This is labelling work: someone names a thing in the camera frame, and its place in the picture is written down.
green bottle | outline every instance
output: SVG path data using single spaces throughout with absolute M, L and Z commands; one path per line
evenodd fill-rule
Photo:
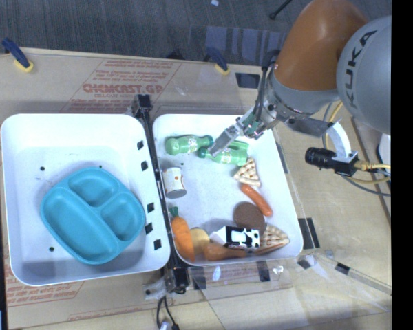
M 210 135 L 198 137 L 196 135 L 184 135 L 182 137 L 170 137 L 165 141 L 165 150 L 170 155 L 192 153 L 202 147 L 213 145 L 214 139 Z
M 201 148 L 198 151 L 199 157 L 202 159 L 209 158 L 219 164 L 234 164 L 237 166 L 245 165 L 248 160 L 249 144 L 241 141 L 232 142 L 227 149 L 213 157 L 207 148 Z

blue plate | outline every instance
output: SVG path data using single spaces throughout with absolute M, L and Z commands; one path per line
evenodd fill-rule
M 117 257 L 145 225 L 135 195 L 111 173 L 94 167 L 52 187 L 41 202 L 41 218 L 72 256 L 93 265 Z

brown cylinder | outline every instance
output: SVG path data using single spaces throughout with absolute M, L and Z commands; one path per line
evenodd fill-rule
M 337 63 L 350 37 L 367 23 L 347 0 L 313 0 L 297 17 L 275 61 L 274 76 L 301 91 L 337 88 Z

sausage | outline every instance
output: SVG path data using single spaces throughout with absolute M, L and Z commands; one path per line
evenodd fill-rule
M 271 217 L 273 215 L 273 210 L 269 206 L 268 202 L 254 188 L 248 184 L 242 184 L 240 186 L 240 190 L 251 198 L 265 217 Z

pizza slice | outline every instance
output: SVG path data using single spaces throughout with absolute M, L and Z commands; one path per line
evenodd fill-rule
M 260 238 L 260 247 L 258 247 L 254 254 L 260 255 L 278 250 L 289 242 L 288 235 L 283 230 L 267 223 L 266 229 Z
M 256 187 L 262 185 L 257 174 L 257 169 L 255 168 L 255 161 L 252 157 L 248 158 L 246 163 L 239 168 L 239 171 L 236 172 L 233 177 L 242 184 Z

